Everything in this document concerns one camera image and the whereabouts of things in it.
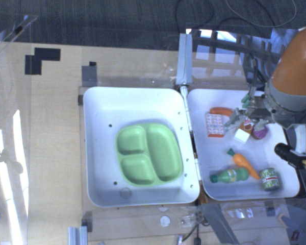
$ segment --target green divided tray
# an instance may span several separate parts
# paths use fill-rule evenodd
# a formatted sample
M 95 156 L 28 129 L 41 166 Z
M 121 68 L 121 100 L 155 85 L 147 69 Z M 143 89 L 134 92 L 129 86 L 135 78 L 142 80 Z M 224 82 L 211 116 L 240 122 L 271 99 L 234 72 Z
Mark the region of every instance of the green divided tray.
M 177 139 L 165 125 L 132 125 L 116 137 L 120 170 L 134 186 L 156 186 L 176 180 L 183 172 Z

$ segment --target soda can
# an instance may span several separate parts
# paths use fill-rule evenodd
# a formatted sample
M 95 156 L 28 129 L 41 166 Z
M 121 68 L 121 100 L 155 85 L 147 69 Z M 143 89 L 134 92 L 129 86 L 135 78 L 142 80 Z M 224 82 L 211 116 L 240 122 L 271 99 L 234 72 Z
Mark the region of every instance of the soda can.
M 280 188 L 279 179 L 277 178 L 274 168 L 260 171 L 260 176 L 265 191 L 273 191 Z

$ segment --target black cable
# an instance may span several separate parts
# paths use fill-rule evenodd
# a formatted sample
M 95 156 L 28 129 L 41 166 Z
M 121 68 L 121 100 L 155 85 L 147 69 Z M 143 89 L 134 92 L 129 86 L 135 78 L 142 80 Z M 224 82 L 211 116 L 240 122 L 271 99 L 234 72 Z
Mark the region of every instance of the black cable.
M 185 241 L 186 239 L 188 239 L 193 234 L 193 232 L 197 229 L 197 237 L 194 239 L 194 244 L 200 245 L 200 238 L 198 237 L 200 224 L 202 224 L 204 227 L 207 227 L 210 225 L 209 222 L 204 218 L 200 223 L 194 226 L 194 228 L 182 239 L 182 241 Z
M 261 71 L 258 69 L 258 78 L 260 79 L 260 81 L 263 83 L 263 84 L 266 84 L 267 80 L 264 78 L 263 74 L 261 73 Z
M 175 6 L 174 6 L 174 19 L 175 19 L 175 24 L 176 24 L 176 28 L 177 28 L 177 32 L 180 33 L 180 28 L 179 28 L 179 23 L 178 23 L 178 17 L 177 17 L 177 13 L 178 13 L 178 8 L 179 8 L 179 4 L 182 0 L 177 0 L 177 2 L 175 3 Z M 209 5 L 209 7 L 211 8 L 211 14 L 208 18 L 208 20 L 206 20 L 204 23 L 196 26 L 195 28 L 193 29 L 198 29 L 199 27 L 203 26 L 203 25 L 206 25 L 211 19 L 212 17 L 214 16 L 214 8 L 213 8 L 213 5 L 212 3 L 209 1 L 209 0 L 203 0 L 206 4 Z
M 193 234 L 193 232 L 196 230 L 196 228 L 198 227 L 198 225 L 199 225 L 199 224 L 196 224 L 196 225 L 194 226 L 194 228 L 187 234 L 187 236 L 185 236 L 185 237 L 182 239 L 182 241 L 185 241 L 186 239 L 188 239 L 188 238 Z
M 253 65 L 253 69 L 254 69 L 254 73 L 253 73 L 253 82 L 251 84 L 252 87 L 256 87 L 256 83 L 257 83 L 257 76 L 258 76 L 258 68 L 257 68 L 257 60 L 253 57 L 251 59 L 254 62 Z

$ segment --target metal bar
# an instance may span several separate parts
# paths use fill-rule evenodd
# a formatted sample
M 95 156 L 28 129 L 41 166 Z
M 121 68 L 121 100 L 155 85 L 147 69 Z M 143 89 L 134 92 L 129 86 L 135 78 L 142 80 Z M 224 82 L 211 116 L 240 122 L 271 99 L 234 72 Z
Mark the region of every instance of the metal bar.
M 186 116 L 187 116 L 187 121 L 188 121 L 188 129 L 189 132 L 193 131 L 192 128 L 192 121 L 190 119 L 190 114 L 189 114 L 189 107 L 188 107 L 188 102 L 187 102 L 187 96 L 188 96 L 188 89 L 186 86 L 180 87 L 180 93 L 184 99 L 184 104 L 185 104 L 185 109 L 186 109 Z
M 212 46 L 212 47 L 217 47 L 221 49 L 237 51 L 237 52 L 245 53 L 245 54 L 251 53 L 255 57 L 266 60 L 266 61 L 270 61 L 273 64 L 278 64 L 278 61 L 281 57 L 281 55 L 278 53 L 267 52 L 267 51 L 262 52 L 258 49 L 250 48 L 247 45 L 237 44 L 237 43 L 228 42 L 228 41 L 211 40 L 209 38 L 202 38 L 202 37 L 194 38 L 194 43 L 197 43 L 197 42 L 205 46 Z
M 208 60 L 195 59 L 194 63 L 195 67 L 204 67 L 210 69 L 226 69 L 226 70 L 242 70 L 243 66 L 240 64 L 232 64 L 232 63 L 221 63 Z
M 180 34 L 178 66 L 177 66 L 177 85 L 186 85 L 192 83 L 192 53 L 193 38 L 191 34 Z
M 222 244 L 240 244 L 229 223 L 223 216 L 219 204 L 206 203 L 201 207 L 204 218 L 209 222 L 213 231 Z
M 241 36 L 240 35 L 237 36 L 236 44 L 241 44 Z M 234 67 L 231 69 L 231 73 L 230 73 L 231 76 L 236 75 L 237 70 L 242 70 L 242 66 L 241 66 L 241 68 L 238 69 L 238 68 L 235 68 L 235 65 L 241 66 L 241 64 L 240 64 L 240 53 L 238 51 L 235 51 Z

